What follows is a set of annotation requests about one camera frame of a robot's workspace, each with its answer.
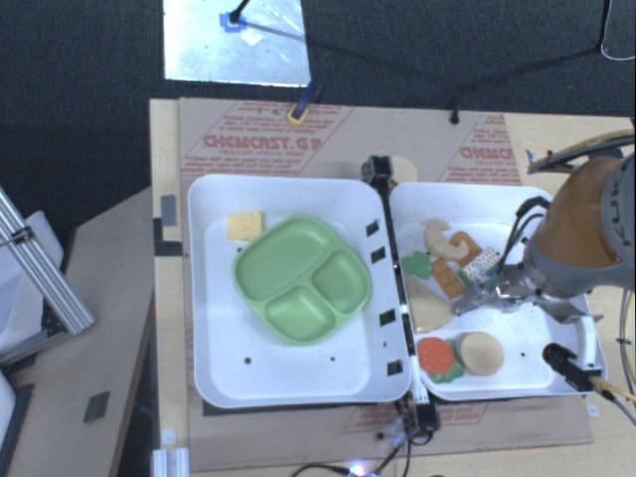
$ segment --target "blue tape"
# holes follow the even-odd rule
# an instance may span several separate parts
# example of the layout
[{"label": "blue tape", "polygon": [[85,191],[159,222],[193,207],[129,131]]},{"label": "blue tape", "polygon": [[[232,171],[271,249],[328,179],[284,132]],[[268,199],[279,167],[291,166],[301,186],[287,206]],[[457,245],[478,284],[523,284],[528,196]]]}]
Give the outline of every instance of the blue tape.
[{"label": "blue tape", "polygon": [[223,27],[223,29],[230,34],[235,34],[236,32],[240,32],[247,28],[247,22],[245,21],[243,16],[240,16],[238,18],[238,23],[236,24],[230,23],[229,12],[221,13],[219,15],[219,22],[221,23],[221,26]]}]

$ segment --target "led light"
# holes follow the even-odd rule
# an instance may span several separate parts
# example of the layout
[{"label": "led light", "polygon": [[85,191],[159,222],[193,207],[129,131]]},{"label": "led light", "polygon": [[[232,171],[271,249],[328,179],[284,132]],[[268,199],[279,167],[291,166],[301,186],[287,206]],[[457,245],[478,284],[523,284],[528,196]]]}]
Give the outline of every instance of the led light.
[{"label": "led light", "polygon": [[364,477],[365,475],[367,475],[367,471],[365,470],[365,467],[362,466],[360,463],[354,463],[349,468],[349,472],[350,472],[350,475],[357,475],[358,477]]}]

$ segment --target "metal frame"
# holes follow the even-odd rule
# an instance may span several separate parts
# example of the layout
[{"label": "metal frame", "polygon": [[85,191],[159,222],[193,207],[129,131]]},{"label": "metal frame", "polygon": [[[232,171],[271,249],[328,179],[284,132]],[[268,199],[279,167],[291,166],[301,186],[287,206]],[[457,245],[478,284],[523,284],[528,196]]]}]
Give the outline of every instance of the metal frame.
[{"label": "metal frame", "polygon": [[66,279],[51,261],[7,194],[0,188],[0,245],[8,246],[22,268],[43,294],[66,332],[51,335],[48,330],[0,354],[0,366],[9,365],[75,335],[95,322],[90,311],[74,294]]}]

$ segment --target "black carpet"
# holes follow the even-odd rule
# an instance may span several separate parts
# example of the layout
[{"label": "black carpet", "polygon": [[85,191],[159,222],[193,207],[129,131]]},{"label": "black carpet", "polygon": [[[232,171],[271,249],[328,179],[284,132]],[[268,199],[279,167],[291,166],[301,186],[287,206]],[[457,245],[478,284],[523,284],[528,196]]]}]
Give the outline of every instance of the black carpet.
[{"label": "black carpet", "polygon": [[[595,46],[603,0],[301,0],[321,101],[634,115],[634,62]],[[614,0],[610,54],[634,51]],[[162,0],[0,0],[0,185],[61,239],[149,185],[148,100],[293,100],[163,79]]]}]

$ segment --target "metal plate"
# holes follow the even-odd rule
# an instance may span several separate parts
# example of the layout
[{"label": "metal plate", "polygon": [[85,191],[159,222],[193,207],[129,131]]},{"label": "metal plate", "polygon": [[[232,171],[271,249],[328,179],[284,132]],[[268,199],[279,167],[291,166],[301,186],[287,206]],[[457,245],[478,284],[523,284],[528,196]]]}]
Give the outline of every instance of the metal plate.
[{"label": "metal plate", "polygon": [[165,77],[274,86],[311,81],[300,0],[164,0]]}]

